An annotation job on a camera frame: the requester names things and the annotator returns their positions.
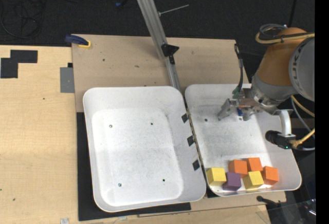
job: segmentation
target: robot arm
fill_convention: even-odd
[[[278,35],[268,35],[268,30],[281,29]],[[296,147],[291,133],[290,113],[292,110],[279,110],[277,106],[295,94],[315,101],[315,34],[299,28],[286,28],[280,25],[264,25],[256,35],[256,40],[271,44],[266,50],[260,66],[252,78],[251,88],[241,88],[236,100],[227,99],[218,113],[221,120],[229,116],[235,107],[243,113],[247,121],[254,113],[266,111],[279,115],[282,132],[269,131],[265,138],[288,149]]]

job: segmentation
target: black bracket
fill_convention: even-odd
[[[175,54],[176,51],[178,51],[179,47],[169,45],[169,44],[163,44],[161,46],[161,49],[162,49],[163,55],[165,57],[169,57],[170,63],[175,64],[174,54]]]

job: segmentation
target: wooden block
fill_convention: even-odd
[[[264,184],[260,171],[248,172],[248,176],[243,178],[246,190],[257,189]]]
[[[234,159],[228,164],[228,171],[239,173],[241,178],[248,175],[247,161]]]
[[[207,170],[209,185],[222,185],[226,182],[225,170],[222,167],[211,167]]]
[[[241,187],[241,177],[239,173],[227,172],[227,181],[223,184],[223,190],[237,191]]]
[[[262,163],[259,157],[247,158],[248,171],[263,171]]]
[[[276,167],[265,166],[262,171],[264,183],[267,185],[274,185],[279,181],[279,173]]]

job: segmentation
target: yellow cube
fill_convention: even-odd
[[[248,172],[248,176],[243,178],[247,190],[257,189],[264,184],[262,173],[260,171]]]
[[[211,167],[207,170],[209,185],[222,185],[226,182],[225,170],[222,167]]]

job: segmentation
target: metal pole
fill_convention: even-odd
[[[167,44],[167,38],[163,30],[158,11],[155,7],[154,0],[137,0],[140,10],[145,19],[146,25],[157,48],[159,58],[165,60],[170,83],[173,87],[180,90],[180,84],[175,64],[172,64],[168,57],[163,55],[161,46]]]

